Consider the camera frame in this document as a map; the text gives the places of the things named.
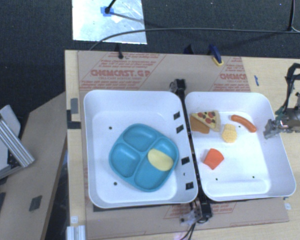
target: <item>white tray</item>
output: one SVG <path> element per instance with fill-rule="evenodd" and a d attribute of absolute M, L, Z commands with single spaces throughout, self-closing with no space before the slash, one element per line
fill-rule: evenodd
<path fill-rule="evenodd" d="M 198 185 L 180 99 L 167 91 L 93 90 L 84 97 L 88 188 L 91 201 L 101 208 L 189 203 Z M 179 161 L 165 184 L 145 192 L 121 179 L 110 167 L 109 153 L 120 134 L 133 124 L 148 125 L 179 150 Z M 182 165 L 183 158 L 189 162 Z M 193 188 L 186 190 L 186 184 Z"/>
<path fill-rule="evenodd" d="M 296 182 L 280 135 L 264 138 L 268 119 L 275 119 L 266 97 L 250 92 L 191 92 L 185 104 L 188 115 L 212 110 L 220 113 L 221 132 L 192 132 L 202 188 L 210 199 L 231 201 L 294 193 Z M 233 114 L 250 120 L 257 131 L 251 133 L 231 121 Z M 226 143 L 221 137 L 223 126 L 228 123 L 236 126 L 235 143 Z M 211 148 L 224 156 L 214 170 L 202 163 Z"/>

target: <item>toy food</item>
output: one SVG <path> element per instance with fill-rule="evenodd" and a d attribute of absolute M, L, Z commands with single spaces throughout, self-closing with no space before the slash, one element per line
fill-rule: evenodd
<path fill-rule="evenodd" d="M 237 139 L 236 127 L 233 124 L 226 123 L 221 137 L 226 143 L 234 143 Z"/>
<path fill-rule="evenodd" d="M 164 172 L 169 171 L 174 165 L 174 161 L 170 156 L 155 148 L 149 150 L 148 160 L 155 168 Z"/>
<path fill-rule="evenodd" d="M 224 156 L 220 153 L 220 151 L 211 148 L 208 151 L 203 163 L 209 166 L 212 170 L 214 170 L 223 160 Z"/>
<path fill-rule="evenodd" d="M 195 119 L 198 119 L 200 122 L 211 128 L 215 132 L 220 132 L 220 115 L 216 110 L 192 113 Z"/>
<path fill-rule="evenodd" d="M 200 132 L 202 134 L 208 134 L 210 132 L 210 128 L 208 126 L 194 118 L 192 115 L 190 116 L 190 127 L 192 131 Z"/>
<path fill-rule="evenodd" d="M 231 120 L 234 122 L 237 122 L 239 124 L 242 124 L 245 126 L 251 133 L 255 133 L 257 131 L 257 128 L 247 119 L 240 115 L 233 114 L 231 116 Z"/>

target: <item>yellow oval food toy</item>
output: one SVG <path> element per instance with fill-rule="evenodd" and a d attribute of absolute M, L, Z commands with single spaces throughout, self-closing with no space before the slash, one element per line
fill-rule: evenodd
<path fill-rule="evenodd" d="M 155 148 L 148 152 L 148 160 L 155 168 L 160 171 L 169 171 L 174 165 L 172 158 Z"/>

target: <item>orange-red toy food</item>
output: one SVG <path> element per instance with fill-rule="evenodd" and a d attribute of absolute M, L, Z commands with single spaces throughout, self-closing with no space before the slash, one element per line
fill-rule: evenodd
<path fill-rule="evenodd" d="M 251 133 L 255 133 L 257 131 L 257 128 L 254 126 L 254 124 L 252 122 L 250 122 L 249 120 L 245 119 L 244 117 L 242 117 L 240 115 L 233 114 L 231 116 L 231 120 L 234 121 L 234 122 L 237 122 L 239 124 L 242 124 Z"/>
<path fill-rule="evenodd" d="M 224 159 L 224 156 L 218 150 L 211 148 L 203 163 L 214 170 Z"/>

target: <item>divided blue plate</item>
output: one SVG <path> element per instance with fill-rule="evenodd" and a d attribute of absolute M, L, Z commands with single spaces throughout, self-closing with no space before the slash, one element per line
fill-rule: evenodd
<path fill-rule="evenodd" d="M 151 149 L 165 153 L 173 160 L 170 170 L 155 168 L 148 160 Z M 109 163 L 123 180 L 146 192 L 158 190 L 169 178 L 179 159 L 177 146 L 166 136 L 145 124 L 133 124 L 114 143 Z"/>

